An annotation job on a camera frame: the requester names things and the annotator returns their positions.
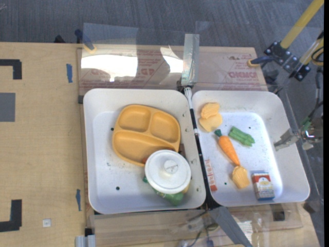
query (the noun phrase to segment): white plastic tray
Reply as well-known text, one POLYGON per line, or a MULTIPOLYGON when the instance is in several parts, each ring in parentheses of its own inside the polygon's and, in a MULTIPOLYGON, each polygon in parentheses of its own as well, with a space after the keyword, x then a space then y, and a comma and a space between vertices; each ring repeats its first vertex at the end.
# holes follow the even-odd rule
POLYGON ((197 123, 204 160, 209 159, 213 168, 217 191, 212 192, 212 197, 218 204, 247 206, 307 199, 309 184, 296 144, 279 151, 273 145, 290 128, 278 96, 270 92, 199 91, 192 98, 196 120, 207 102, 220 104, 223 123, 219 129, 223 135, 228 135, 231 127, 235 126, 255 139, 252 147, 243 146, 235 140, 232 143, 241 165, 248 170, 249 178, 254 172, 268 172, 275 191, 273 200, 258 201, 251 178, 247 188, 237 189, 230 177, 234 165, 218 146, 218 137, 205 132, 197 123))
POLYGON ((89 201, 102 214, 200 207, 206 190, 185 96, 172 90, 94 89, 83 99, 88 162, 89 201), (121 160, 112 149, 112 131, 120 111, 129 104, 148 105, 173 115, 191 167, 190 188, 175 207, 142 181, 144 168, 121 160))

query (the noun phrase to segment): green pepper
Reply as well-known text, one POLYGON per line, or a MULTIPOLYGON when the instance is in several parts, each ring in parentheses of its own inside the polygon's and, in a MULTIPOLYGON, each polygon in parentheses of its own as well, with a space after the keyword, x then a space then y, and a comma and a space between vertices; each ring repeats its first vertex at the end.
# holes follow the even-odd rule
POLYGON ((255 140, 252 138, 250 134, 242 132, 240 129, 234 126, 231 128, 228 136, 230 136, 231 138, 239 141, 241 144, 246 146, 252 146, 252 144, 255 143, 255 140))

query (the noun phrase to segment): small white square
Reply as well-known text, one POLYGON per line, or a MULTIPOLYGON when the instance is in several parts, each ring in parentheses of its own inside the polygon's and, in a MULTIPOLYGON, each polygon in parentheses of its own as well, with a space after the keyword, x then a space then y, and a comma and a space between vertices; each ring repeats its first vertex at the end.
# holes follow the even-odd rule
POLYGON ((51 219, 42 220, 42 227, 50 227, 50 226, 51 226, 51 219))

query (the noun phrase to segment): gray floor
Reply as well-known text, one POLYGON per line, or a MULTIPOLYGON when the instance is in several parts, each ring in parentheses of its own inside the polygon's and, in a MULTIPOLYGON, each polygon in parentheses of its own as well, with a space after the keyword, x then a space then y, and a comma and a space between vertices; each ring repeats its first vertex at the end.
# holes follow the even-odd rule
MULTIPOLYGON (((122 27, 197 32, 203 46, 254 47, 259 56, 287 34, 312 0, 0 0, 0 41, 52 43, 57 35, 75 43, 76 29, 84 23, 122 27)), ((292 43, 290 50, 302 54, 324 27, 322 7, 292 43)), ((151 38, 144 43, 154 43, 151 38)), ((280 71, 275 64, 264 74, 280 71)), ((314 107, 315 70, 303 82, 292 80, 288 96, 297 122, 314 107)), ((312 219, 324 246, 323 143, 306 152, 306 168, 312 182, 309 200, 312 219)))

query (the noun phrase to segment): gray square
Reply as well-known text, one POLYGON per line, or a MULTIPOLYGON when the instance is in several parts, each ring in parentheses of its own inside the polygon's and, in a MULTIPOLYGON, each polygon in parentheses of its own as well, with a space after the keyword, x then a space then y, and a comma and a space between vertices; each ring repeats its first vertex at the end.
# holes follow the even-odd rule
POLYGON ((0 93, 0 122, 15 121, 15 93, 0 93))

